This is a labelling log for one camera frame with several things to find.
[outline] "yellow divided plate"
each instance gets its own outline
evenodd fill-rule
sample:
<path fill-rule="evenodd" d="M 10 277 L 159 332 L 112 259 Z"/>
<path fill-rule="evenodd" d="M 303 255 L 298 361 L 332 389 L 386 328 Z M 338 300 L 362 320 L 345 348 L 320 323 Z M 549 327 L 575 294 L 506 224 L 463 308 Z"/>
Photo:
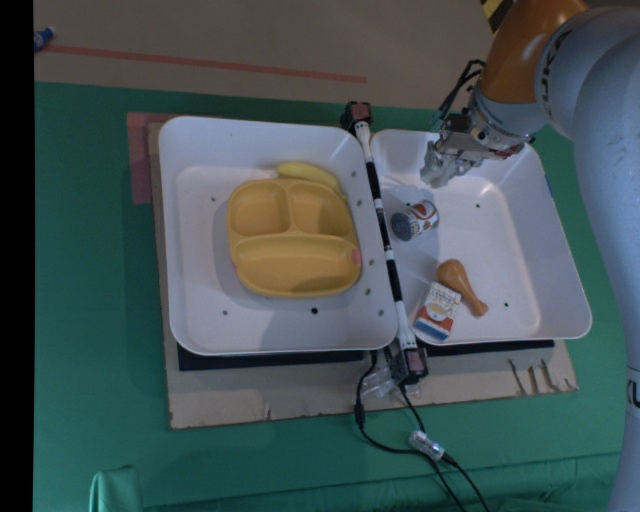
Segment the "yellow divided plate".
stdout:
<path fill-rule="evenodd" d="M 227 236 L 238 279 L 260 295 L 334 295 L 360 277 L 351 212 L 321 183 L 276 178 L 240 185 L 227 204 Z"/>

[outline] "can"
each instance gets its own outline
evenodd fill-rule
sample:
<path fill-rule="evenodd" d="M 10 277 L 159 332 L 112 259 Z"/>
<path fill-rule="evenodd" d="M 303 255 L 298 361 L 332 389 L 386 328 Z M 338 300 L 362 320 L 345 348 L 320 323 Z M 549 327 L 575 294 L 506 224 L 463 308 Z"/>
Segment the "can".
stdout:
<path fill-rule="evenodd" d="M 425 199 L 394 213 L 391 216 L 391 229 L 400 240 L 407 242 L 435 228 L 439 220 L 436 206 Z"/>

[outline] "robotic hand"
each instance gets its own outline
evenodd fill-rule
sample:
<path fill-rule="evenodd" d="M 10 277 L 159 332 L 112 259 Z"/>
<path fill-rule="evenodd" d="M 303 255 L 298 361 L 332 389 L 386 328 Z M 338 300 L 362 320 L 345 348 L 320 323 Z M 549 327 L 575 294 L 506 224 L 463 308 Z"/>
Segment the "robotic hand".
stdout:
<path fill-rule="evenodd" d="M 434 187 L 517 153 L 545 124 L 573 141 L 627 350 L 627 415 L 608 511 L 640 510 L 640 9 L 518 0 L 462 114 L 427 149 Z"/>

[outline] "banana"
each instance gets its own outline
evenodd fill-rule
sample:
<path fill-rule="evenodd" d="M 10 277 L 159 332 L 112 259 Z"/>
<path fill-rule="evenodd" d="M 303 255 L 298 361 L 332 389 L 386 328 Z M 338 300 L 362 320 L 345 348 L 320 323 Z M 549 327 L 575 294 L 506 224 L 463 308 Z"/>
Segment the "banana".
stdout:
<path fill-rule="evenodd" d="M 336 178 L 329 171 L 325 171 L 324 169 L 316 167 L 315 165 L 311 165 L 306 162 L 299 162 L 297 160 L 291 160 L 279 164 L 276 168 L 276 172 L 283 178 L 297 178 L 322 183 L 323 185 L 331 187 L 336 192 L 336 194 L 338 194 L 343 199 L 346 199 L 346 196 L 340 188 L 340 182 L 338 181 L 338 178 Z"/>

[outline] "green tablecloth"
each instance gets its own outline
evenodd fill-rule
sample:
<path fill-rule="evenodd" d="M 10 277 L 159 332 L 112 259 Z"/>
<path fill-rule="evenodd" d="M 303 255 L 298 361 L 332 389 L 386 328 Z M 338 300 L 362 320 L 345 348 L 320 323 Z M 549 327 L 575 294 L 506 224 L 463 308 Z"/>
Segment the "green tablecloth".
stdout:
<path fill-rule="evenodd" d="M 120 483 L 132 486 L 134 502 L 158 512 L 455 510 L 424 460 L 368 445 L 351 416 L 169 429 L 153 214 L 151 205 L 132 203 L 127 113 L 337 125 L 344 104 L 52 83 L 36 83 L 34 99 L 33 510 L 86 511 L 92 482 L 97 506 L 111 492 L 102 479 L 119 482 L 124 466 L 129 476 Z M 345 103 L 352 99 L 367 100 Z M 430 117 L 373 107 L 375 130 L 425 130 Z M 533 511 L 532 500 L 602 510 L 624 422 L 622 328 L 577 188 L 572 144 L 545 128 L 534 148 L 594 315 L 591 332 L 568 343 L 580 391 L 420 414 L 495 510 Z M 370 414 L 367 425 L 397 446 L 414 428 L 402 410 Z M 447 476 L 473 500 L 458 475 Z M 518 508 L 519 500 L 528 503 Z"/>

